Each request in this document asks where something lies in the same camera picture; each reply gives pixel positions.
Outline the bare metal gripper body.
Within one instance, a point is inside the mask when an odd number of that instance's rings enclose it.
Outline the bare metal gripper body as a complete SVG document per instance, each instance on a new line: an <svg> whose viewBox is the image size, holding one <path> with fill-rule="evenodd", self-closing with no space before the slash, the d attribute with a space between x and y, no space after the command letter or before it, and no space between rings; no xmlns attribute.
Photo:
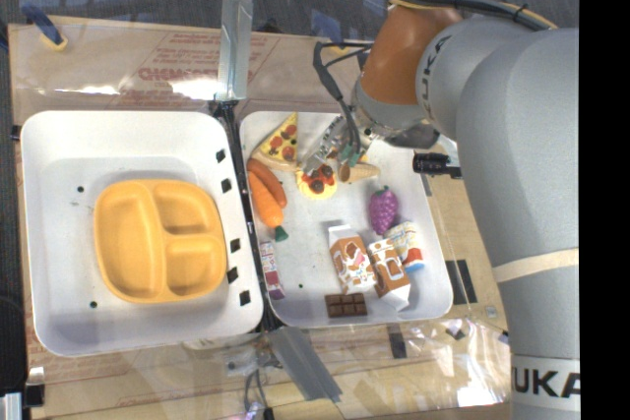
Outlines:
<svg viewBox="0 0 630 420"><path fill-rule="evenodd" d="M377 138L375 130L349 115L336 117L315 144L314 156L326 161L362 161Z"/></svg>

